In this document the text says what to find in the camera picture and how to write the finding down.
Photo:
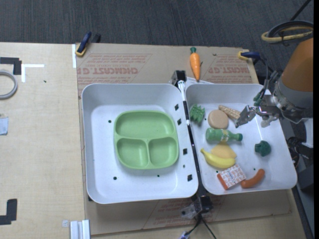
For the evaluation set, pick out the orange sausage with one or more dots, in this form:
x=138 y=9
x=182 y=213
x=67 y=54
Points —
x=253 y=180

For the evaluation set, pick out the green broccoli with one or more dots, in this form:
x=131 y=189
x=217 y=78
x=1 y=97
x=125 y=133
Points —
x=262 y=148

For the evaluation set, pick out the white plastic tray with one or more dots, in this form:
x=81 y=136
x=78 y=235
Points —
x=274 y=168
x=99 y=146

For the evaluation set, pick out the orange and white carton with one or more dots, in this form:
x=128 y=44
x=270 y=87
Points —
x=231 y=176

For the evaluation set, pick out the orange carrot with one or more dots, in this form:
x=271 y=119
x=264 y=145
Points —
x=195 y=65

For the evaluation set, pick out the white paper slip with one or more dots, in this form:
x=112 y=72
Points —
x=197 y=80

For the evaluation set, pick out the thin black and white rod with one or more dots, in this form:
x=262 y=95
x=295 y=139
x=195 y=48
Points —
x=185 y=108

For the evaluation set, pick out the tan round biscuit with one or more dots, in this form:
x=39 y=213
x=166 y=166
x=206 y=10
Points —
x=218 y=119

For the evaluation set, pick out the green ribbed toy vegetable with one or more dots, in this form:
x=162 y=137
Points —
x=197 y=113

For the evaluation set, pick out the green divided plate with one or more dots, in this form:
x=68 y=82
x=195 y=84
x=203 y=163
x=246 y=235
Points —
x=145 y=123

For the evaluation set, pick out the brown cardboard board red print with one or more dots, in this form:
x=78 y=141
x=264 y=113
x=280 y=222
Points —
x=149 y=63

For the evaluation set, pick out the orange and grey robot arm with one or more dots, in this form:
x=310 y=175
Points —
x=299 y=66

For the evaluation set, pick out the yellow corn cob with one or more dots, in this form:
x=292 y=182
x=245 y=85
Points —
x=230 y=111

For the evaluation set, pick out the grey tape roll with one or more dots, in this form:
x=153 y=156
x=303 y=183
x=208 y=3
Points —
x=15 y=86

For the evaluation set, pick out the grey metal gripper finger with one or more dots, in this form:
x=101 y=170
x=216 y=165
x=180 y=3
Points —
x=267 y=120
x=246 y=114

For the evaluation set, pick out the green bottle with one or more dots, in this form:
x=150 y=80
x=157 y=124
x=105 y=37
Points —
x=216 y=135

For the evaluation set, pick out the yellow banana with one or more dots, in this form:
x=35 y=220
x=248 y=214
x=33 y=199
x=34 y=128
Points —
x=219 y=162

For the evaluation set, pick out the black cylinder on white bracket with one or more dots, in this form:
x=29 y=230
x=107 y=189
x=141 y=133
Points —
x=299 y=147

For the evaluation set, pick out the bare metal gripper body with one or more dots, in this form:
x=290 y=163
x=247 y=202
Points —
x=270 y=106

